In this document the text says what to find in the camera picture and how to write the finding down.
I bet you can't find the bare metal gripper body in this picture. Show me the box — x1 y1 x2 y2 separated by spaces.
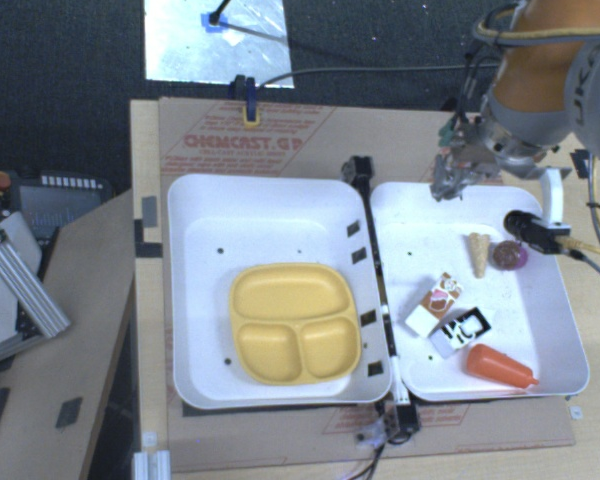
448 117 547 181

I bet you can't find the tan ice cream cone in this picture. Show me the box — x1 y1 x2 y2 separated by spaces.
468 232 491 279

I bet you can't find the pink and brown doughnut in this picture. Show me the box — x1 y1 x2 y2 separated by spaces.
489 240 529 271

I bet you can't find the thin black and white rod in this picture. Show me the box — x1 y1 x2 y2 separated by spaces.
353 170 407 405

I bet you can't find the brown and white carton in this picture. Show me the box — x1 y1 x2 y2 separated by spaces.
404 271 465 338

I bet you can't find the white plastic tray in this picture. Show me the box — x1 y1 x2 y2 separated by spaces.
369 181 591 402
166 173 394 410

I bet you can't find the black and white carton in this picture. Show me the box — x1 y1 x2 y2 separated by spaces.
428 306 494 360

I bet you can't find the brown cardboard board red print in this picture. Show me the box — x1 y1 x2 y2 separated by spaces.
157 96 577 474

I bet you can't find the orange bottle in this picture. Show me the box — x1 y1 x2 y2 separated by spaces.
466 343 540 389

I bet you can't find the yellow divided plate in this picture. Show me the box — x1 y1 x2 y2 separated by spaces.
228 262 362 384

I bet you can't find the black cylinder on white bracket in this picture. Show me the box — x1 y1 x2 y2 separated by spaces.
503 166 574 255

